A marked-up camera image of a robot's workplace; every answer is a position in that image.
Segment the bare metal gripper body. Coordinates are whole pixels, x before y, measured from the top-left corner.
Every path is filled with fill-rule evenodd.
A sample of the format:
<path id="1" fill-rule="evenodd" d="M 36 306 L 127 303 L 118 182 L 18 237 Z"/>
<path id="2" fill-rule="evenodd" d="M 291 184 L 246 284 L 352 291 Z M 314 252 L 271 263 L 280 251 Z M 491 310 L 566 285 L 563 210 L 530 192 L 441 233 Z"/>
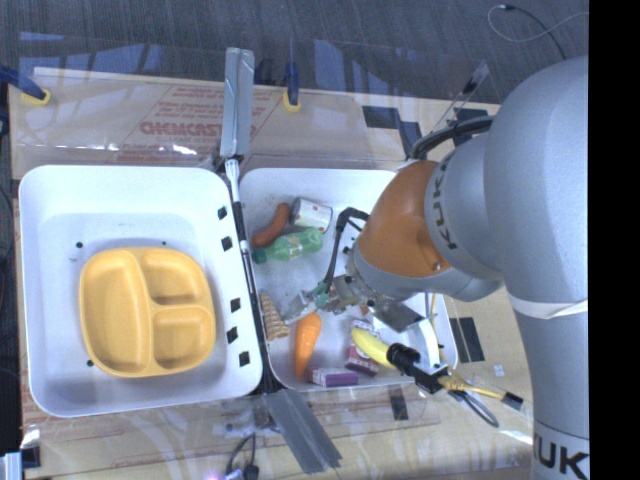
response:
<path id="1" fill-rule="evenodd" d="M 396 332 L 404 332 L 421 321 L 421 315 L 404 302 L 378 294 L 359 277 L 345 274 L 333 279 L 327 310 L 338 314 L 348 306 L 364 306 L 377 320 Z"/>

